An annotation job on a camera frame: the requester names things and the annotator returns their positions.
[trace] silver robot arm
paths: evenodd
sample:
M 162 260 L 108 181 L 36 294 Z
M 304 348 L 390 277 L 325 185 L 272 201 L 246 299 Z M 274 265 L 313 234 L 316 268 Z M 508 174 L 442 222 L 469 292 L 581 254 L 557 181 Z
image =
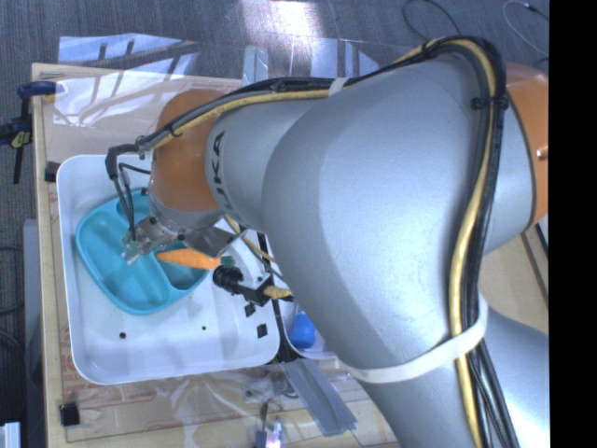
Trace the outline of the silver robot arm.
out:
M 538 122 L 536 115 L 547 107 L 524 102 L 524 68 L 508 71 L 510 105 L 498 121 L 501 152 L 479 256 L 547 210 L 547 141 L 536 136 L 547 131 L 547 114 Z M 547 101 L 547 78 L 531 74 L 530 80 L 531 88 L 545 89 L 539 100 Z M 503 109 L 503 101 L 492 105 L 480 94 L 479 69 L 460 55 L 441 54 L 324 99 L 226 112 L 202 130 L 208 207 L 168 209 L 169 219 L 208 215 L 199 225 L 209 231 L 213 217 L 228 214 L 266 233 L 295 298 L 343 363 L 360 371 L 406 364 L 454 336 L 454 252 L 487 167 L 491 112 L 481 109 Z M 527 124 L 544 127 L 529 136 Z M 180 220 L 179 232 L 186 227 Z M 207 239 L 195 237 L 195 248 Z M 222 247 L 210 250 L 216 255 Z M 401 446 L 484 446 L 475 430 L 483 423 L 485 439 L 496 446 L 508 444 L 508 430 L 520 446 L 549 446 L 548 337 L 490 308 L 482 347 L 491 365 L 479 372 L 486 382 L 487 370 L 493 372 L 500 388 L 493 393 L 503 395 L 497 405 L 509 425 L 493 426 L 479 408 L 471 421 L 453 359 L 404 381 L 361 382 Z

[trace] wooden table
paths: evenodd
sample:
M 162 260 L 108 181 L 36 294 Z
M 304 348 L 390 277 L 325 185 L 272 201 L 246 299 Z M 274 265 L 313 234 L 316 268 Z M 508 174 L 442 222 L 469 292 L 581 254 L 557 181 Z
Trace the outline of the wooden table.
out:
M 53 64 L 36 63 L 33 65 L 32 80 L 49 78 L 51 75 L 62 77 L 102 77 L 122 78 L 119 72 L 93 68 L 75 68 Z M 205 78 L 186 78 L 189 83 L 204 83 Z M 233 88 L 239 82 L 235 80 L 219 80 L 215 84 Z M 35 191 L 37 203 L 37 224 L 39 231 L 40 277 L 43 328 L 43 370 L 44 395 L 46 410 L 46 435 L 48 448 L 63 446 L 78 447 L 181 447 L 181 446 L 251 446 L 251 430 L 256 418 L 252 413 L 232 420 L 215 420 L 200 424 L 163 424 L 154 425 L 151 429 L 137 430 L 133 433 L 117 434 L 118 427 L 134 421 L 142 410 L 142 403 L 126 403 L 126 410 L 115 412 L 113 429 L 103 420 L 98 421 L 108 434 L 114 436 L 98 436 L 94 433 L 90 419 L 84 427 L 64 427 L 61 424 L 60 406 L 64 404 L 65 384 L 69 382 L 64 371 L 76 377 L 73 367 L 68 367 L 68 355 L 61 350 L 64 344 L 65 331 L 68 324 L 65 319 L 65 296 L 63 289 L 62 251 L 59 221 L 57 218 L 57 201 L 55 184 L 46 182 L 46 169 L 49 161 L 64 159 L 69 155 L 82 154 L 86 149 L 77 145 L 69 147 L 66 136 L 49 128 L 51 119 L 44 115 L 44 106 L 49 103 L 47 97 L 35 97 L 33 116 L 35 126 Z M 93 140 L 93 148 L 97 154 L 104 154 L 107 147 L 113 146 L 119 138 L 122 142 L 130 142 L 130 134 L 104 135 L 103 143 Z M 532 231 L 517 237 L 510 243 L 488 255 L 483 262 L 480 276 L 481 290 L 489 303 L 499 312 L 535 327 L 548 331 L 547 258 L 542 252 L 536 234 Z M 348 403 L 359 420 L 355 433 L 347 432 L 338 437 L 320 436 L 318 429 L 308 412 L 296 409 L 280 416 L 286 423 L 286 436 L 295 440 L 293 446 L 345 447 L 368 446 L 397 447 L 393 433 L 383 420 L 380 412 L 369 400 L 356 397 Z

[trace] teal plastic bowl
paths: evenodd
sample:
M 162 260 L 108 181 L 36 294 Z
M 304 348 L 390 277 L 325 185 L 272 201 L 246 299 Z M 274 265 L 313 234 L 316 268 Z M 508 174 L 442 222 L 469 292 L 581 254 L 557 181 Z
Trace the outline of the teal plastic bowl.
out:
M 132 194 L 135 220 L 149 213 L 140 190 Z M 207 271 L 156 259 L 155 252 L 129 264 L 122 253 L 128 229 L 118 198 L 97 207 L 76 228 L 76 248 L 91 277 L 119 309 L 133 315 L 163 310 L 196 288 Z M 168 250 L 180 243 L 172 243 Z

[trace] carrot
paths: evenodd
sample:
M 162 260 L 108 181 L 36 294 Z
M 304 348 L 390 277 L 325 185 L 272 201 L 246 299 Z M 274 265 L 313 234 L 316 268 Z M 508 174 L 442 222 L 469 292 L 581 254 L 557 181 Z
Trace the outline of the carrot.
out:
M 157 252 L 156 259 L 205 271 L 215 269 L 222 261 L 222 258 L 213 259 L 188 248 Z

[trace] black wire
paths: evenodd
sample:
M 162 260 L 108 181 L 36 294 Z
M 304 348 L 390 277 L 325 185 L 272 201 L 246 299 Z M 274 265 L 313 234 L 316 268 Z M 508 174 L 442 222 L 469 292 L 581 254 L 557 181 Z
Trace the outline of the black wire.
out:
M 266 429 L 267 418 L 268 418 L 268 409 L 270 407 L 270 402 L 273 399 L 275 399 L 276 397 L 280 397 L 281 395 L 283 395 L 289 399 L 298 399 L 299 398 L 299 395 L 297 394 L 296 390 L 286 379 L 286 387 L 284 388 L 284 390 L 281 390 L 278 393 L 274 393 L 271 397 L 266 399 L 261 404 L 261 409 L 259 410 L 259 416 L 261 418 L 261 430 L 262 431 L 265 431 L 265 429 Z
M 438 38 L 437 40 L 434 40 L 431 43 L 425 42 L 421 45 L 422 51 L 420 53 L 419 52 L 414 53 L 413 55 L 409 56 L 408 58 L 405 58 L 404 60 L 397 60 L 393 63 L 388 64 L 384 68 L 380 68 L 379 70 L 376 70 L 374 72 L 367 73 L 366 75 L 363 75 L 361 77 L 349 78 L 344 83 L 344 87 L 352 86 L 355 83 L 359 83 L 360 81 L 369 79 L 371 77 L 375 77 L 377 75 L 382 75 L 389 71 L 396 70 L 397 68 L 403 68 L 403 67 L 409 66 L 411 64 L 422 63 L 422 62 L 426 62 L 427 60 L 433 60 L 437 56 L 437 54 L 439 54 L 438 52 L 439 52 L 439 49 L 441 48 L 441 46 L 444 45 L 445 43 L 449 42 L 451 39 L 453 39 L 453 38 L 452 37 L 444 37 L 444 38 Z
M 406 22 L 406 24 L 410 27 L 410 29 L 417 34 L 418 36 L 420 36 L 423 40 L 427 41 L 430 40 L 431 38 L 428 36 L 423 35 L 421 32 L 419 32 L 419 30 L 417 30 L 415 28 L 415 26 L 412 24 L 412 22 L 409 19 L 409 16 L 407 14 L 407 7 L 412 4 L 413 2 L 425 2 L 428 3 L 430 5 L 433 5 L 434 7 L 438 8 L 439 11 L 441 11 L 446 17 L 448 17 L 448 20 L 450 20 L 450 23 L 454 26 L 454 28 L 456 29 L 456 34 L 461 35 L 461 31 L 460 28 L 458 28 L 458 25 L 456 24 L 456 21 L 454 21 L 454 19 L 451 17 L 450 13 L 448 13 L 448 10 L 446 10 L 446 8 L 442 7 L 438 2 L 435 2 L 433 0 L 409 0 L 407 1 L 406 4 L 404 4 L 404 6 L 402 7 L 402 18 L 404 18 L 404 21 Z
M 124 211 L 124 216 L 127 218 L 127 222 L 129 223 L 129 232 L 131 233 L 131 238 L 135 241 L 136 234 L 134 230 L 134 215 L 132 213 L 127 200 L 125 199 L 124 192 L 120 187 L 120 183 L 118 182 L 117 177 L 112 178 L 112 182 L 114 182 L 114 187 L 116 188 L 116 192 L 118 194 L 118 199 L 120 201 L 120 205 L 122 206 L 122 210 Z
M 143 173 L 144 175 L 151 175 L 151 171 L 143 168 L 139 168 L 137 166 L 133 166 L 131 164 L 127 164 L 126 162 L 119 162 L 118 168 L 122 171 L 122 168 L 130 169 L 131 171 L 136 171 L 137 173 Z
M 125 164 L 124 162 L 121 162 L 118 165 L 118 169 L 120 170 L 120 174 L 122 176 L 122 181 L 124 181 L 124 190 L 125 190 L 126 196 L 127 196 L 129 232 L 131 233 L 131 238 L 133 240 L 135 240 L 136 234 L 135 234 L 135 227 L 134 227 L 134 204 L 132 202 L 131 180 L 129 179 L 129 175 L 127 175 L 126 172 L 124 171 L 125 168 L 134 168 L 134 166 L 130 166 L 129 164 Z M 144 171 L 144 170 L 141 170 L 140 168 L 134 168 L 134 169 L 135 169 L 135 171 L 137 169 L 140 172 Z
M 259 241 L 259 248 L 267 254 L 268 242 L 265 234 L 258 232 L 257 239 Z M 266 259 L 263 259 L 263 263 L 266 267 L 271 266 L 271 263 Z M 270 275 L 269 280 L 270 283 L 273 285 L 273 275 Z M 292 348 L 292 346 L 290 345 L 290 341 L 288 341 L 288 337 L 286 337 L 285 335 L 285 325 L 282 318 L 282 312 L 280 311 L 280 303 L 277 299 L 271 300 L 271 307 L 273 308 L 273 313 L 276 317 L 276 325 L 278 327 L 278 331 L 280 332 L 280 347 L 278 348 L 278 353 L 276 354 L 278 361 L 289 362 L 297 358 L 300 358 L 300 355 Z
M 385 73 L 387 71 L 396 69 L 401 66 L 405 66 L 407 64 L 413 64 L 422 62 L 429 58 L 430 52 L 433 48 L 437 47 L 443 39 L 439 39 L 435 41 L 433 44 L 423 46 L 423 53 L 422 54 L 415 54 L 412 57 L 408 58 L 399 63 L 392 63 L 384 68 L 381 68 L 375 72 L 368 73 L 361 77 L 354 77 L 348 79 L 344 86 L 348 87 L 352 84 L 362 81 L 363 79 L 374 77 L 381 73 Z M 287 91 L 315 91 L 315 90 L 328 90 L 333 83 L 335 78 L 320 78 L 320 77 L 278 77 L 278 78 L 271 78 L 263 81 L 258 81 L 251 85 L 244 86 L 239 88 L 236 91 L 231 91 L 230 93 L 221 96 L 213 100 L 212 102 L 198 106 L 196 108 L 190 109 L 189 111 L 183 113 L 175 117 L 174 119 L 170 120 L 168 123 L 164 124 L 161 128 L 153 132 L 148 136 L 142 136 L 137 138 L 136 141 L 136 148 L 139 147 L 151 147 L 152 144 L 158 142 L 162 136 L 168 134 L 174 134 L 174 131 L 181 127 L 182 125 L 188 123 L 189 121 L 198 118 L 199 116 L 207 113 L 211 109 L 218 107 L 219 105 L 224 104 L 228 100 L 234 100 L 234 98 L 250 94 L 254 92 L 264 91 L 266 93 L 282 93 Z
M 492 62 L 493 72 L 495 74 L 495 97 L 499 100 L 506 95 L 506 69 L 503 61 L 498 57 L 497 50 L 492 45 L 487 44 L 486 51 Z M 462 308 L 463 322 L 466 328 L 470 327 L 479 316 L 479 289 L 477 282 L 479 279 L 480 264 L 483 256 L 487 230 L 489 228 L 493 196 L 499 171 L 503 136 L 503 112 L 504 108 L 502 106 L 494 105 L 488 171 L 483 185 L 481 203 L 475 227 L 466 252 Z M 476 398 L 484 400 L 486 408 L 485 413 L 492 421 L 500 442 L 507 448 L 518 447 L 519 444 L 516 431 L 512 426 L 504 396 L 484 342 L 481 342 L 477 348 L 467 355 L 467 360 L 469 367 L 474 374 Z M 480 376 L 479 365 L 483 368 L 489 387 L 485 385 L 484 380 Z M 492 393 L 492 398 L 489 398 L 488 392 Z M 486 430 L 486 427 L 484 427 L 482 423 L 479 428 L 481 432 Z M 486 441 L 488 440 L 487 435 L 487 433 L 484 434 Z

